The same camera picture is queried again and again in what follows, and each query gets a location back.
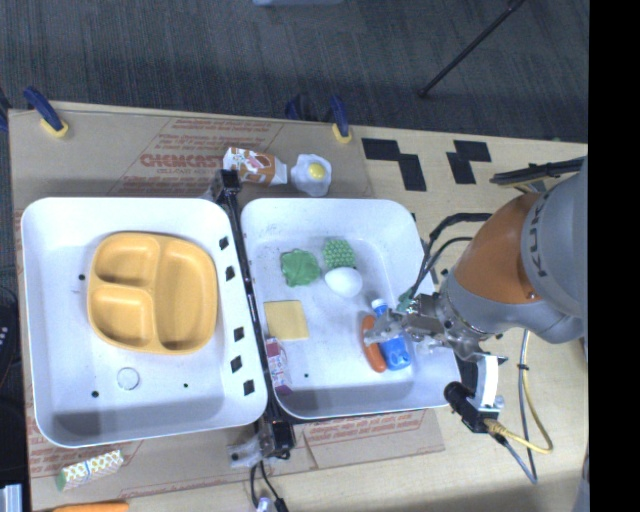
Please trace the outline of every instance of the yellow square block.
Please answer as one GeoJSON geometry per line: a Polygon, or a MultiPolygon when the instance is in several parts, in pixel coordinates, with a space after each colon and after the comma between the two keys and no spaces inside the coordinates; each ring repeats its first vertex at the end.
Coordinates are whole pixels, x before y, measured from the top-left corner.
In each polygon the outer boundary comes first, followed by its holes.
{"type": "Polygon", "coordinates": [[[307,319],[299,300],[282,300],[264,303],[269,335],[280,341],[309,338],[307,319]]]}

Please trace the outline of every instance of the white tray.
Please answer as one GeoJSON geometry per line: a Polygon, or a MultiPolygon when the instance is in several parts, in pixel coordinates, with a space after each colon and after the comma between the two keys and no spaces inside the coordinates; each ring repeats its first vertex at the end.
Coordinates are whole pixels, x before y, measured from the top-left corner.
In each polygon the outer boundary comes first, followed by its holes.
{"type": "MultiPolygon", "coordinates": [[[[283,342],[294,392],[278,394],[285,411],[313,420],[422,409],[446,405],[445,386],[459,380],[453,352],[431,353],[408,343],[412,364],[403,370],[374,372],[362,352],[360,321],[372,314],[371,301],[389,307],[416,280],[423,249],[411,214],[400,204],[378,199],[257,199],[243,209],[242,231],[262,329],[268,334],[263,304],[300,300],[310,337],[283,342]],[[329,238],[349,242],[364,287],[344,299],[322,278],[289,287],[280,255],[301,249],[316,256],[323,271],[322,247],[329,238]]],[[[429,279],[420,289],[432,292],[429,279]]]]}
{"type": "Polygon", "coordinates": [[[220,207],[202,199],[47,198],[25,210],[22,243],[35,417],[50,441],[89,446],[247,425],[262,415],[262,366],[231,226],[220,207]],[[189,355],[141,353],[114,347],[93,331],[87,318],[92,256],[119,231],[181,237],[213,258],[218,321],[204,348],[189,355]],[[227,269],[235,275],[230,280],[227,269]],[[131,379],[131,368],[139,378],[134,389],[118,382],[123,368],[121,377],[131,379]]]}

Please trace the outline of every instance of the yellow cable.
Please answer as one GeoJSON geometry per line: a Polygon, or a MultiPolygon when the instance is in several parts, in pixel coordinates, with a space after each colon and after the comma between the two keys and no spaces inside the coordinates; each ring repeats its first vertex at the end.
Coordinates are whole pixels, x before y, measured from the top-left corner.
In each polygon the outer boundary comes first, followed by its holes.
{"type": "MultiPolygon", "coordinates": [[[[526,357],[527,357],[527,348],[528,348],[528,344],[525,346],[525,352],[524,352],[524,356],[523,356],[523,364],[526,363],[526,357]]],[[[513,432],[511,432],[510,430],[508,430],[504,425],[502,425],[498,420],[494,420],[491,418],[485,418],[484,420],[484,424],[487,426],[487,429],[489,430],[490,433],[493,434],[500,434],[504,437],[508,437],[510,439],[513,439],[514,441],[517,441],[521,444],[523,444],[524,446],[526,446],[527,448],[538,452],[538,453],[542,453],[542,454],[549,454],[553,451],[553,442],[551,441],[551,438],[549,437],[549,434],[547,433],[547,431],[545,430],[544,426],[542,425],[542,422],[540,421],[540,418],[538,417],[538,413],[536,412],[535,408],[533,407],[533,401],[531,400],[531,395],[529,394],[529,379],[527,377],[527,371],[528,370],[523,370],[524,373],[522,374],[522,387],[524,388],[524,395],[525,398],[527,400],[527,405],[529,406],[529,410],[531,410],[531,415],[533,416],[533,419],[536,422],[536,425],[538,426],[538,429],[540,430],[540,432],[542,433],[542,436],[544,437],[545,441],[547,442],[547,447],[546,448],[542,448],[540,446],[537,446],[529,441],[527,441],[526,439],[524,439],[523,437],[520,437],[516,434],[514,434],[513,432]]]]}

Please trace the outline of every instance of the black pole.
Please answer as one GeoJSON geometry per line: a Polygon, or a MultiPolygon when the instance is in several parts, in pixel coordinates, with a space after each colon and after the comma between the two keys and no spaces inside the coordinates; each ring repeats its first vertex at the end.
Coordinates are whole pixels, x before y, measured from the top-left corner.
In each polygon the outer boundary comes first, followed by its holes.
{"type": "Polygon", "coordinates": [[[464,50],[462,50],[460,55],[458,55],[455,59],[453,59],[453,61],[451,61],[451,63],[447,67],[445,67],[442,71],[440,71],[440,73],[438,73],[438,75],[433,80],[431,80],[431,82],[429,82],[425,87],[420,89],[418,91],[418,96],[420,96],[421,98],[424,98],[427,95],[427,93],[440,80],[442,80],[447,74],[449,74],[449,71],[451,71],[458,64],[460,64],[462,59],[464,59],[467,55],[469,55],[476,46],[478,46],[482,41],[484,41],[487,38],[489,34],[491,34],[491,32],[493,32],[496,28],[498,28],[504,20],[506,20],[511,14],[513,14],[518,9],[518,7],[520,7],[524,3],[524,1],[525,0],[509,0],[506,10],[500,16],[498,16],[498,18],[491,25],[489,25],[482,32],[482,34],[476,37],[469,46],[467,46],[464,50]]]}

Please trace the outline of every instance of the green bumpy object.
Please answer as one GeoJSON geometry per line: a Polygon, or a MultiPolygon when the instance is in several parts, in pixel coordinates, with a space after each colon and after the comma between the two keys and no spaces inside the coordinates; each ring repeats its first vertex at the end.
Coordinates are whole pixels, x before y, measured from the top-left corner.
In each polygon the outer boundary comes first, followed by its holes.
{"type": "Polygon", "coordinates": [[[300,249],[282,254],[280,268],[287,285],[291,287],[307,285],[320,277],[320,266],[316,257],[300,249]]]}
{"type": "Polygon", "coordinates": [[[346,240],[329,240],[322,249],[324,262],[329,270],[356,266],[356,256],[346,240]]]}

